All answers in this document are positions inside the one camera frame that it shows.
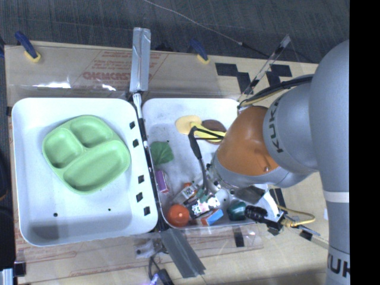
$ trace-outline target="orange ball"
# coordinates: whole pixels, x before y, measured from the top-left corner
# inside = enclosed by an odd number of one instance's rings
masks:
[[[167,221],[175,227],[186,226],[189,222],[189,210],[180,204],[172,205],[167,213]]]

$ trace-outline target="green plate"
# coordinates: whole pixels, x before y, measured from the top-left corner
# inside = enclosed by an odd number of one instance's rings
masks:
[[[48,133],[43,155],[63,183],[74,192],[89,194],[114,181],[131,164],[131,154],[102,119],[83,115]]]

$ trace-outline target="green leaf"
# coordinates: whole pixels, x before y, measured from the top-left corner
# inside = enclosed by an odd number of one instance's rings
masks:
[[[152,142],[150,145],[150,152],[155,165],[165,164],[174,159],[172,149],[170,148],[169,143],[165,141]]]

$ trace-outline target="table surface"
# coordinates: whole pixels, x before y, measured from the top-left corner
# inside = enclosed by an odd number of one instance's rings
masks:
[[[41,64],[32,64],[22,56],[22,48],[6,47],[6,74],[8,106],[24,97],[50,96],[49,92],[36,92],[36,81],[44,86],[55,81],[69,81],[71,88],[60,96],[72,96],[72,87],[88,83],[94,86],[99,75],[93,73],[119,73],[122,78],[121,60],[129,60],[129,49],[78,46],[59,43],[32,42],[42,53]],[[95,54],[102,59],[89,59]],[[52,67],[55,56],[59,64]],[[144,100],[152,97],[224,97],[238,99],[246,79],[252,80],[264,66],[265,60],[209,56],[210,63],[202,64],[194,54],[152,52],[150,68],[151,92]],[[297,62],[276,62],[284,70],[279,79],[313,74],[317,65]],[[120,85],[112,85],[116,90]],[[264,77],[255,91],[268,86]],[[88,90],[76,89],[76,96],[87,97]],[[260,105],[269,106],[275,99],[269,97]],[[9,135],[12,122],[9,118]],[[18,225],[17,186],[15,182],[14,152],[10,138],[12,188],[14,199],[15,242],[17,261],[27,263],[24,277],[19,284],[148,284],[148,258],[136,255],[136,246],[151,237],[134,236],[80,242],[68,245],[36,247],[22,237]],[[273,236],[262,224],[240,227],[244,247],[236,247],[231,227],[213,231],[185,231],[189,243],[206,267],[205,274],[194,278],[182,278],[170,256],[156,256],[160,268],[167,269],[175,284],[323,284],[328,247],[328,222],[325,218],[325,201],[319,173],[314,173],[303,182],[281,189],[287,206],[294,210],[312,213],[316,222],[309,228],[320,235],[305,239],[300,229],[284,229]]]

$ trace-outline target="small black hole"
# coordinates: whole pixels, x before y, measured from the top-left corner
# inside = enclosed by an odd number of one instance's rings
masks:
[[[139,194],[136,195],[136,200],[137,202],[140,202],[143,199],[143,193],[140,192]]]
[[[144,215],[147,216],[148,214],[150,214],[150,208],[149,207],[145,207],[144,208]]]

